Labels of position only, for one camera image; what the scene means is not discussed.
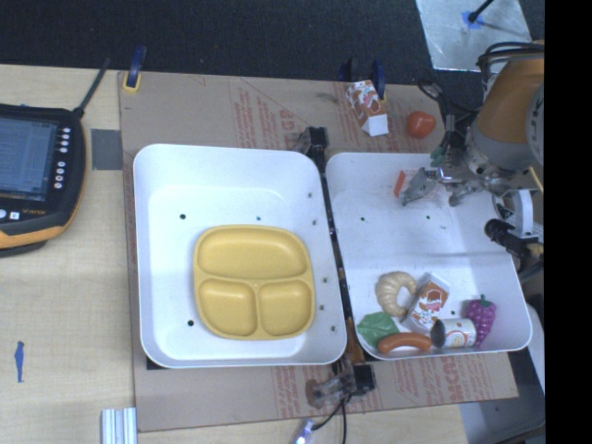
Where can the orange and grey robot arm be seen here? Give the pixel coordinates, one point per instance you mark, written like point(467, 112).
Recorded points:
point(506, 109)

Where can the yellow divided plate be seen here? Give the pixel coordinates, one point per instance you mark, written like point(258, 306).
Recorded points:
point(252, 257)

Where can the white and orange can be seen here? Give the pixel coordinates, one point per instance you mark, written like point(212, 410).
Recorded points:
point(458, 333)

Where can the orange sausage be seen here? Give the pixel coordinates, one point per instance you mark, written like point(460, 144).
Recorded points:
point(404, 341)

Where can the brown cardboard board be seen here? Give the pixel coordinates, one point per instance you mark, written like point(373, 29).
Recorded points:
point(203, 109)

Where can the thin black and white rod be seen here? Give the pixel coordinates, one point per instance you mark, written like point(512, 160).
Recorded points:
point(334, 243)

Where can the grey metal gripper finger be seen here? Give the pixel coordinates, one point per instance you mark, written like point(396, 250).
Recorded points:
point(418, 185)
point(464, 194)

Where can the purple grapes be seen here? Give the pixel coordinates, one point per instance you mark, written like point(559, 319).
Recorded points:
point(481, 315)

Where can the red tomato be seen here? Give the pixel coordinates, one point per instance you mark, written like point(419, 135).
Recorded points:
point(421, 124)

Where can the beige croissant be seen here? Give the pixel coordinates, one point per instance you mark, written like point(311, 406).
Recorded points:
point(387, 289)

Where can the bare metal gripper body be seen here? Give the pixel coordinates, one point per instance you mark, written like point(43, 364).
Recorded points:
point(497, 182)

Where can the green lettuce leaf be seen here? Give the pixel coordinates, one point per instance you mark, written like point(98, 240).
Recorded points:
point(375, 325)

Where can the black cylinder on white bracket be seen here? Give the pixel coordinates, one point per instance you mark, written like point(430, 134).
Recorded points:
point(506, 236)

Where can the white plastic tray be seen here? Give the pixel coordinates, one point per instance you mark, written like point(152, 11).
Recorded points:
point(407, 248)
point(222, 183)

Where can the orange and white carton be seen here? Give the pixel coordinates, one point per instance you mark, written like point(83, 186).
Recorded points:
point(427, 303)
point(367, 104)

